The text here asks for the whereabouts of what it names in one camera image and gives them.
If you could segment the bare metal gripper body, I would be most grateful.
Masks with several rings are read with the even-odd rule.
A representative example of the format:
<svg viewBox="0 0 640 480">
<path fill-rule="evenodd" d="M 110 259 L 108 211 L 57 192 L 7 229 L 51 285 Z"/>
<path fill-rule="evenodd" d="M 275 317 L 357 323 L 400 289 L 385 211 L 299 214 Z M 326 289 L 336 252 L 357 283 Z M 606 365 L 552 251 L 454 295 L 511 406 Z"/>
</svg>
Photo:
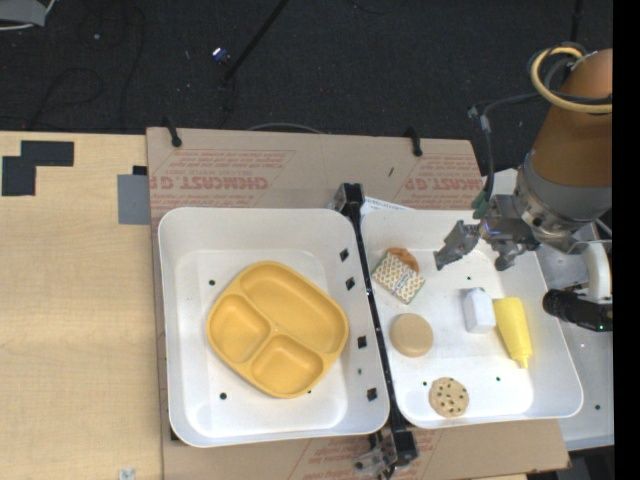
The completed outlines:
<svg viewBox="0 0 640 480">
<path fill-rule="evenodd" d="M 487 242 L 531 246 L 544 244 L 553 249 L 585 249 L 588 240 L 575 233 L 588 224 L 551 210 L 532 195 L 496 194 L 491 197 L 479 224 Z"/>
</svg>

